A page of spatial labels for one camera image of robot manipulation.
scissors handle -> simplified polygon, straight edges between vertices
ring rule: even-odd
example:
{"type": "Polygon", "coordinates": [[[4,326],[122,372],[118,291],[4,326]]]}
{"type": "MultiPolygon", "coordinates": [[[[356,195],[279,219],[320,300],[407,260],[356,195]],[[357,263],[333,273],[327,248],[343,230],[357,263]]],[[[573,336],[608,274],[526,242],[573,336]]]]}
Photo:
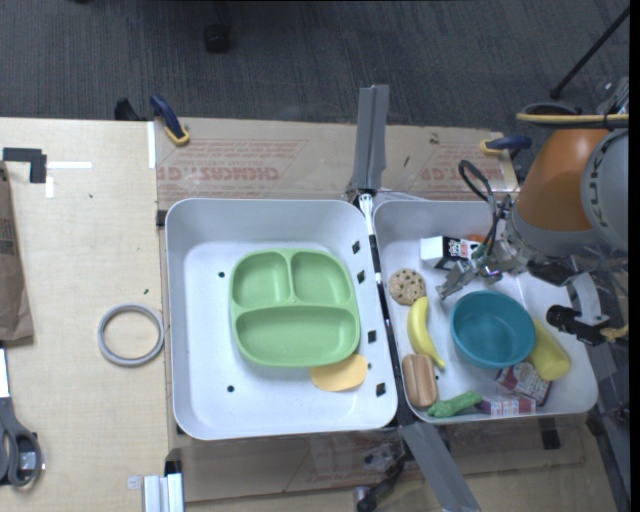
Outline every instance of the scissors handle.
{"type": "Polygon", "coordinates": [[[6,476],[11,484],[22,487],[35,480],[41,468],[42,451],[36,436],[16,419],[11,397],[0,398],[0,480],[6,476]],[[29,452],[35,454],[35,467],[23,470],[20,468],[20,454],[29,452]]]}

black scissors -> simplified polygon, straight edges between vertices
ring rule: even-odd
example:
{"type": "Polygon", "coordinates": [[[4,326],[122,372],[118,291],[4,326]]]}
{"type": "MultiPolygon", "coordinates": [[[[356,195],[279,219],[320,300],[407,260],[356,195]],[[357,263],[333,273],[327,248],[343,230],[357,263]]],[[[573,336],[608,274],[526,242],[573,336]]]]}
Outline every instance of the black scissors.
{"type": "Polygon", "coordinates": [[[42,452],[36,436],[16,419],[9,394],[9,372],[0,341],[0,482],[22,487],[42,469],[42,452]]]}

silver ring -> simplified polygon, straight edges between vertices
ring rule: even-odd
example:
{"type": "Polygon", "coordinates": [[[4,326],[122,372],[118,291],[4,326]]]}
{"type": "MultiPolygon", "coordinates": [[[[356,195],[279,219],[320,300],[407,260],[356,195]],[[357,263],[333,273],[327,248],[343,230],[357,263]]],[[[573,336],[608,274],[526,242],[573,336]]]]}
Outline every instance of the silver ring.
{"type": "Polygon", "coordinates": [[[100,352],[102,355],[113,364],[117,364],[119,366],[140,366],[151,361],[155,356],[158,355],[160,350],[162,349],[162,345],[164,343],[164,327],[162,325],[162,319],[160,315],[153,311],[148,306],[144,304],[138,304],[136,302],[126,302],[124,304],[119,304],[117,306],[109,309],[100,320],[100,324],[98,325],[98,347],[100,347],[100,352]],[[155,346],[151,349],[150,352],[141,356],[141,357],[133,357],[127,358],[119,356],[107,347],[104,342],[104,330],[109,323],[109,321],[116,315],[120,313],[142,313],[146,317],[148,317],[156,326],[158,330],[158,340],[156,341],[155,346]]]}

black wheel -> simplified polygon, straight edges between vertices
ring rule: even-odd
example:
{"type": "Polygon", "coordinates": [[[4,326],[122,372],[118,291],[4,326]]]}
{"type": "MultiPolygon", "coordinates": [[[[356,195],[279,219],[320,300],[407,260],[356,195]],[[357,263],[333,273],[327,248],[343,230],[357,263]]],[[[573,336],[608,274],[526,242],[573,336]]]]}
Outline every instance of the black wheel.
{"type": "Polygon", "coordinates": [[[231,28],[226,25],[209,25],[203,31],[204,44],[208,52],[224,53],[229,51],[231,28]]]}

green divided tray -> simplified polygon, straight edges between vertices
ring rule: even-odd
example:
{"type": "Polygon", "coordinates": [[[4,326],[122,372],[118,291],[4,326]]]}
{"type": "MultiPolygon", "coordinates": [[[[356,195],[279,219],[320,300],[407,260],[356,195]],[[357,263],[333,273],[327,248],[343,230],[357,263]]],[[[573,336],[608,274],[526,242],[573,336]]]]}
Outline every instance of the green divided tray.
{"type": "Polygon", "coordinates": [[[266,366],[336,363],[360,340],[351,277],[324,251],[284,248],[247,254],[231,274],[230,313],[242,354],[266,366]]]}

